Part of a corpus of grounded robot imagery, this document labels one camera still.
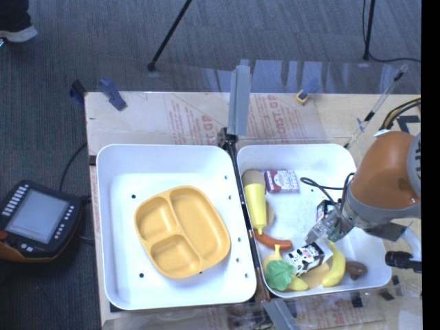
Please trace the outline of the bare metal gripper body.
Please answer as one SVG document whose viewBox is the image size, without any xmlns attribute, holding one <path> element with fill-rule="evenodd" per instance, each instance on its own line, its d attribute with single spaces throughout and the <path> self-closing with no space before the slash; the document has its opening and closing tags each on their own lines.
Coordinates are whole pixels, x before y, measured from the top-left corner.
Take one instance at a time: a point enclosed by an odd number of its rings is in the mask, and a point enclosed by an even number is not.
<svg viewBox="0 0 440 330">
<path fill-rule="evenodd" d="M 328 240 L 341 240 L 353 229 L 351 222 L 337 207 L 324 213 L 318 223 Z"/>
</svg>

